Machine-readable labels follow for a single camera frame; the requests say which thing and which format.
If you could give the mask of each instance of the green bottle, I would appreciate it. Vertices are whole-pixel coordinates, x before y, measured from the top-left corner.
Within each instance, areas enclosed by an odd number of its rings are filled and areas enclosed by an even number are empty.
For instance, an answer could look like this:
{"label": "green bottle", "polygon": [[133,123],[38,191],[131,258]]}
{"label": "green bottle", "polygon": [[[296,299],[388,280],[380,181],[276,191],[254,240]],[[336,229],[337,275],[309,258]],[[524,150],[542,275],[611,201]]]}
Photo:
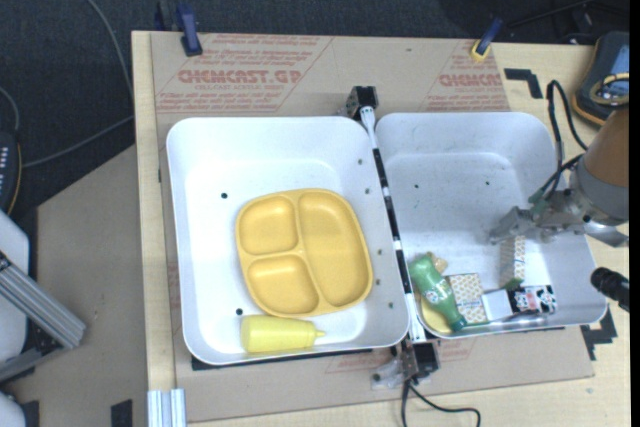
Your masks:
{"label": "green bottle", "polygon": [[453,331],[460,331],[467,325],[467,320],[458,311],[451,285],[437,271],[431,258],[422,256],[411,262],[409,275],[424,298],[444,315]]}

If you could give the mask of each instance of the yellow divided plate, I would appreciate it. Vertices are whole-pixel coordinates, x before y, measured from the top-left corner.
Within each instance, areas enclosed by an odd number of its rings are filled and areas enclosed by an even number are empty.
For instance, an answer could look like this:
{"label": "yellow divided plate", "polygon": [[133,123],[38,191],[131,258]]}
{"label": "yellow divided plate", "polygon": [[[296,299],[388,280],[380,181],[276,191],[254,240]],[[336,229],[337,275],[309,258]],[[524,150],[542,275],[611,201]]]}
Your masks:
{"label": "yellow divided plate", "polygon": [[280,317],[349,308],[371,290],[369,252],[351,205],[325,189],[256,198],[236,219],[236,243],[249,293]]}

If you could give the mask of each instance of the checkered pattern box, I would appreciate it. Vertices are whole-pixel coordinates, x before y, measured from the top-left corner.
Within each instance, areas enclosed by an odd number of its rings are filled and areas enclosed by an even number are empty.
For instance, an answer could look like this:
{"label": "checkered pattern box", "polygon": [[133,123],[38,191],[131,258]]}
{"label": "checkered pattern box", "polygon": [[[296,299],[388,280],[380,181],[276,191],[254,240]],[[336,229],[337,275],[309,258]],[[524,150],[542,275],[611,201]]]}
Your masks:
{"label": "checkered pattern box", "polygon": [[518,288],[525,276],[525,237],[518,235],[500,244],[500,287]]}
{"label": "checkered pattern box", "polygon": [[453,290],[458,311],[464,316],[469,325],[484,324],[488,322],[487,315],[482,304],[482,283],[480,275],[453,274],[447,276],[447,280]]}

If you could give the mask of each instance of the yellow bottle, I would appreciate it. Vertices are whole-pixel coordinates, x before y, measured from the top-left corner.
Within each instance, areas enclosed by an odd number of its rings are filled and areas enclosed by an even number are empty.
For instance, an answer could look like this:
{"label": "yellow bottle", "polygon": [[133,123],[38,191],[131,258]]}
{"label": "yellow bottle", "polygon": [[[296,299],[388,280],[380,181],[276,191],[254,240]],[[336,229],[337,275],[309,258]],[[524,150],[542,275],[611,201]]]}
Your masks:
{"label": "yellow bottle", "polygon": [[308,320],[268,315],[248,315],[242,319],[240,327],[240,340],[247,352],[305,349],[324,334]]}

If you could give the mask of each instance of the wooden table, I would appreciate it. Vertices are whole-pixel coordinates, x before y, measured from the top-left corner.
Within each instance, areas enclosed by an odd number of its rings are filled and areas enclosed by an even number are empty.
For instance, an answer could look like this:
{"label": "wooden table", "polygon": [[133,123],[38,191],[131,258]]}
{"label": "wooden table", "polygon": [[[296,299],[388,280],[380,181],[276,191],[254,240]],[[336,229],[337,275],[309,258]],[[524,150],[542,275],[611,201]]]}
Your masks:
{"label": "wooden table", "polygon": [[[156,127],[155,93],[151,33],[132,34],[135,83],[136,144],[138,156],[140,228],[144,280],[145,331],[148,390],[169,391],[176,388],[174,347],[171,332],[169,283],[163,227],[161,185],[158,181],[159,152]],[[592,47],[571,45],[493,44],[493,54],[500,69],[509,106],[513,111],[529,112],[548,128],[545,101],[533,101],[527,85],[506,80],[504,68],[532,70],[543,88],[552,79],[568,95],[579,85],[588,66]],[[559,114],[567,155],[580,149]],[[585,142],[595,128],[576,117],[577,130]],[[589,240],[600,266],[629,275],[629,253]],[[595,376],[543,385],[510,389],[492,389],[437,397],[445,407],[474,406],[480,409],[483,425],[630,425],[630,335],[629,314],[611,303],[617,338],[610,345],[596,349],[593,362]],[[472,415],[445,415],[410,400],[407,414],[413,425],[474,425]],[[236,418],[199,423],[198,425],[255,425],[256,418]],[[265,415],[262,425],[401,425],[400,402],[380,401],[368,404]]]}

